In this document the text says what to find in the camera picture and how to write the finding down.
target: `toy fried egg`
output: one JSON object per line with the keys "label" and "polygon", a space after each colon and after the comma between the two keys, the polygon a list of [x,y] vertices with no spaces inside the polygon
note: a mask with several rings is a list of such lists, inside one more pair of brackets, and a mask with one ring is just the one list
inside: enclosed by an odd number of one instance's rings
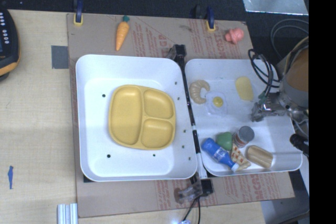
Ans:
{"label": "toy fried egg", "polygon": [[223,116],[227,113],[225,95],[219,91],[209,91],[205,94],[206,108],[212,115]]}

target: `blue marking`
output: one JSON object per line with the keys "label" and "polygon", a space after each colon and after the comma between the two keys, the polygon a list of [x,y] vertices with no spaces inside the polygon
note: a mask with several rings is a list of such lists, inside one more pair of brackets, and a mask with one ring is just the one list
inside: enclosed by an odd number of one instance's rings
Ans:
{"label": "blue marking", "polygon": [[12,189],[12,184],[13,184],[13,168],[14,167],[11,165],[8,171],[9,189]]}

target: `white bottle cap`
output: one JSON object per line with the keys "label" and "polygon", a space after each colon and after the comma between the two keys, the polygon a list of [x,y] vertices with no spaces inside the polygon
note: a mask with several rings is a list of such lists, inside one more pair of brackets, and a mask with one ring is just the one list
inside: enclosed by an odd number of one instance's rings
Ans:
{"label": "white bottle cap", "polygon": [[239,167],[239,164],[235,163],[235,164],[231,167],[231,170],[235,172],[235,171],[238,169],[238,167]]}

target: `wooden table surface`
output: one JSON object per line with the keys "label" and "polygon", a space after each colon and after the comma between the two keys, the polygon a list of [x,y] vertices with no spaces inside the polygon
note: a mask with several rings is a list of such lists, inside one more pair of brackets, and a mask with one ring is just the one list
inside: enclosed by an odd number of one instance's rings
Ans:
{"label": "wooden table surface", "polygon": [[[51,47],[68,46],[66,13],[9,12],[22,54],[17,68],[0,82],[0,223],[57,223],[58,204],[76,203],[69,69],[51,65]],[[82,218],[78,223],[177,224],[186,212]],[[188,219],[197,223],[197,218],[194,208]],[[260,202],[250,202],[202,207],[201,223],[265,221]]]}

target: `white tray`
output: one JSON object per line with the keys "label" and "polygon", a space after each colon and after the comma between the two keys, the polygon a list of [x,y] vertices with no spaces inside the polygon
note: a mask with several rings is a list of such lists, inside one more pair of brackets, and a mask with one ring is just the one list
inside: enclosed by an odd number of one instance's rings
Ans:
{"label": "white tray", "polygon": [[[261,60],[255,63],[266,71]],[[254,130],[255,138],[240,151],[245,155],[245,149],[248,146],[256,145],[271,152],[274,157],[270,169],[251,163],[249,168],[233,173],[228,166],[215,162],[206,152],[201,151],[204,167],[211,174],[229,176],[284,172],[300,168],[302,152],[289,141],[290,136],[295,132],[290,117],[287,115],[268,116],[260,122],[250,120],[254,103],[258,101],[259,94],[266,86],[255,74],[250,60],[193,59],[187,62],[185,73],[188,85],[196,80],[205,80],[209,83],[211,91],[223,92],[226,98],[227,114],[225,116],[211,115],[204,104],[192,102],[200,145],[208,137],[215,140],[220,132],[234,133],[241,126],[248,125]],[[246,76],[251,81],[255,97],[253,101],[243,101],[239,98],[235,81],[241,76]],[[201,91],[202,97],[205,96],[205,92],[205,89]]]}
{"label": "white tray", "polygon": [[[194,139],[181,70],[165,58],[85,55],[76,63],[80,165],[97,182],[185,179],[196,172]],[[115,88],[125,84],[152,87],[169,94],[176,108],[174,141],[162,150],[139,150],[117,144],[108,130]]]}

